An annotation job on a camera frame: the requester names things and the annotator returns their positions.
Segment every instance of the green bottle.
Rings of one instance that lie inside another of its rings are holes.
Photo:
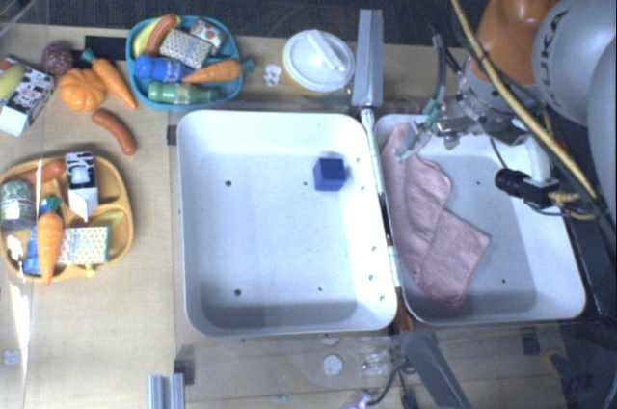
[[[203,89],[188,83],[164,83],[151,81],[148,98],[153,102],[188,105],[214,102],[219,96],[217,89]]]

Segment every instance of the toy sink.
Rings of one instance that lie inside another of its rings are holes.
[[[410,119],[382,118],[377,141]],[[197,331],[255,337],[379,330],[396,313],[399,277],[408,309],[432,324],[580,313],[585,293],[563,222],[495,189],[499,166],[486,137],[469,136],[454,151],[435,139],[422,153],[452,180],[448,209],[492,239],[462,307],[425,298],[404,267],[393,266],[373,140],[342,114],[195,111],[181,120],[184,295]],[[513,157],[526,153],[504,156],[515,166]],[[315,189],[320,158],[343,161],[338,191]]]

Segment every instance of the banana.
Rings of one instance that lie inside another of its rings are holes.
[[[26,68],[21,64],[14,64],[0,76],[0,100],[13,93],[24,74]]]
[[[156,26],[156,24],[160,21],[162,16],[152,20],[151,23],[149,23],[148,25],[146,25],[133,39],[133,43],[131,45],[131,50],[133,51],[133,59],[137,59],[138,56],[141,56],[142,54],[144,54],[144,51],[146,50],[146,44],[148,43],[148,38],[150,37],[150,34],[152,33],[152,30],[154,30],[154,27]],[[179,16],[175,17],[175,22],[176,22],[176,26],[180,24],[180,21],[182,21],[182,18],[180,18]]]

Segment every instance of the blue block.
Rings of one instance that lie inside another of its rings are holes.
[[[345,165],[339,158],[320,158],[312,174],[317,191],[338,191],[345,184]]]

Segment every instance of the orange tray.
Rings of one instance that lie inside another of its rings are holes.
[[[49,162],[63,158],[63,157],[49,157],[42,160],[42,165],[46,165]],[[25,173],[35,169],[39,164],[39,160],[32,160],[24,162],[9,169],[5,174],[0,177],[0,185],[6,180],[18,174]],[[111,265],[115,261],[121,259],[130,249],[133,243],[133,213],[131,212],[130,201],[126,193],[126,187],[122,181],[121,175],[114,165],[107,159],[96,156],[94,158],[94,166],[96,171],[96,182],[98,184],[98,207],[89,217],[89,222],[93,222],[97,217],[114,210],[120,210],[124,213],[124,218],[118,222],[111,229],[109,237],[109,252],[108,261],[95,265],[94,269],[98,270],[105,266]],[[41,186],[40,197],[59,197],[62,199],[59,213],[65,222],[65,228],[77,228],[87,227],[88,223],[84,221],[79,215],[73,212],[68,207],[68,192],[67,192],[67,174],[64,173],[60,177],[46,182]],[[23,231],[6,231],[2,230],[2,242],[3,257],[10,270],[16,275],[23,276],[28,280],[34,282],[41,282],[42,280],[38,276],[26,274],[21,269],[21,263],[11,256],[11,251],[7,246],[7,239],[9,236],[17,238],[21,242],[21,246],[25,251],[28,247],[28,238],[30,236],[30,230]],[[70,279],[73,277],[85,277],[88,270],[82,265],[56,265],[54,272],[54,281],[62,279]]]

